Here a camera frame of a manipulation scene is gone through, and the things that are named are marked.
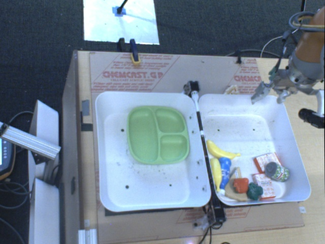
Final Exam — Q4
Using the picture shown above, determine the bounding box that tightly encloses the black cylinder on white bracket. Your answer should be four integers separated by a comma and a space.
298, 89, 325, 129

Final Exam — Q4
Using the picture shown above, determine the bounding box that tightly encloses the tan bread slice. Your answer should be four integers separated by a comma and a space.
224, 166, 251, 203

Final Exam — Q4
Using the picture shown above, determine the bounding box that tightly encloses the yellow banana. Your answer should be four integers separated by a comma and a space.
206, 139, 242, 160

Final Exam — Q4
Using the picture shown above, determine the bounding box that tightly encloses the brown cardboard board red print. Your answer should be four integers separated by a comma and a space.
89, 51, 305, 238

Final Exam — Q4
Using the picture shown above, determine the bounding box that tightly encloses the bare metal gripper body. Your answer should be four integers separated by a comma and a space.
271, 68, 318, 92

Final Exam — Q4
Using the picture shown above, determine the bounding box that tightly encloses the green broccoli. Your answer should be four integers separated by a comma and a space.
246, 182, 264, 201

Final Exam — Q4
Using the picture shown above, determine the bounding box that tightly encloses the cream ridged toy food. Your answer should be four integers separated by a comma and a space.
224, 84, 240, 95

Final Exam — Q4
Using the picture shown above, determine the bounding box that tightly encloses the thin black and white rod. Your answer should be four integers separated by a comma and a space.
191, 91, 222, 208

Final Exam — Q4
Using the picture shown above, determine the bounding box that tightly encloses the green and white can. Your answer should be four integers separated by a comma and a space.
264, 161, 290, 183

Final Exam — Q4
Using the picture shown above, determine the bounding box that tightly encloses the orange and white carton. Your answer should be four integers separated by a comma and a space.
253, 152, 280, 174
251, 173, 277, 201

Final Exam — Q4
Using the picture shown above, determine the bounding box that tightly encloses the blue bottle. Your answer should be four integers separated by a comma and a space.
217, 157, 233, 196

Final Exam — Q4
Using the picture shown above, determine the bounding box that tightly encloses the white plastic tray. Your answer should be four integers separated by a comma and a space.
95, 90, 212, 212
198, 93, 312, 207

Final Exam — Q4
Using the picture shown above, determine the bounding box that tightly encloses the black block with thin wires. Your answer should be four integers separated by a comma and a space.
203, 204, 226, 229
183, 80, 201, 95

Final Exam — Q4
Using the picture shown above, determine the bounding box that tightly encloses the orange red toy pepper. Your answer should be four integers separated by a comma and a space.
233, 177, 250, 194

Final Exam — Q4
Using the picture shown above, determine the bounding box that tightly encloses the green divided plate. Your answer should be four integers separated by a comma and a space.
126, 105, 191, 166

